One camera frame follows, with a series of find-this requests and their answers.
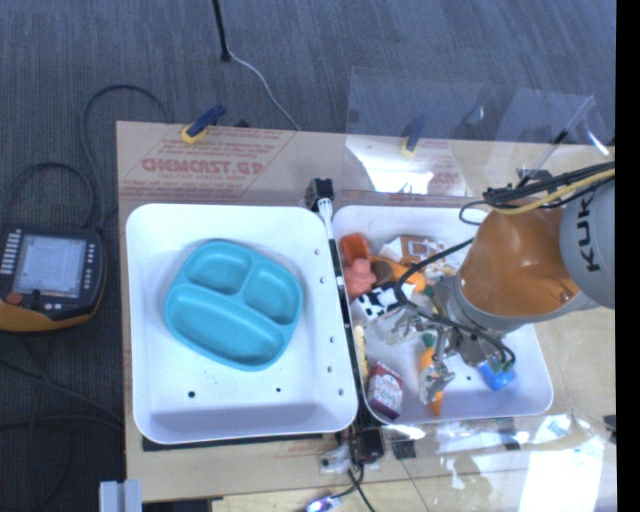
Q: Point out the brown round biscuit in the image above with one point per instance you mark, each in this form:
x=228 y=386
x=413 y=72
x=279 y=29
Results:
x=383 y=271

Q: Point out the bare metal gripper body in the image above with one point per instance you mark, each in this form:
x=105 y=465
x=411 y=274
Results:
x=457 y=340

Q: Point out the white plastic tray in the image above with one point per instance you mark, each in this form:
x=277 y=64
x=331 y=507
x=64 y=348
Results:
x=225 y=400
x=470 y=400

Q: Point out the orange carrot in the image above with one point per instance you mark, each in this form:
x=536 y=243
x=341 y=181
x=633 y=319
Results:
x=428 y=359

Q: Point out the brown and white carton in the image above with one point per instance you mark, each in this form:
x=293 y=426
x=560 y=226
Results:
x=417 y=249

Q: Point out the blue cup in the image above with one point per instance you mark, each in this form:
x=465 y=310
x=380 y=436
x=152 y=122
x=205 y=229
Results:
x=495 y=379

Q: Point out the orange cup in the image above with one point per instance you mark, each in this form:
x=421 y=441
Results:
x=354 y=246

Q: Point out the blue divided plate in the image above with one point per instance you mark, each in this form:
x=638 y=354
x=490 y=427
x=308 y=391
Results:
x=232 y=305

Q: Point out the thin black and white rod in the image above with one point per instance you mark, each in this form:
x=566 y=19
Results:
x=345 y=300

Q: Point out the brown cardboard board, red print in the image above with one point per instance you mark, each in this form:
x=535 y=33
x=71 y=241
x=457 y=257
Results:
x=210 y=165

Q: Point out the dark red carton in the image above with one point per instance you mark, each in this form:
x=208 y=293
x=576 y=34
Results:
x=385 y=392

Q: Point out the black and white cow-print carton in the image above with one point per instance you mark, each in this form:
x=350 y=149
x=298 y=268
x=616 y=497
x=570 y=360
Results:
x=381 y=301

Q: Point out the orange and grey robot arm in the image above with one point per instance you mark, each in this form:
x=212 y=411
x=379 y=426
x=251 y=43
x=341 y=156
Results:
x=520 y=260

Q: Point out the yellow corn cob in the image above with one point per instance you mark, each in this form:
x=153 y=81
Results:
x=360 y=347

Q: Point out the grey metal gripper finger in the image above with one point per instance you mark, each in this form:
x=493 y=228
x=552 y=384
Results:
x=406 y=322
x=436 y=382

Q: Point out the pink toy figure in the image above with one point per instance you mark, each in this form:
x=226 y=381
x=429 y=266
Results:
x=359 y=280

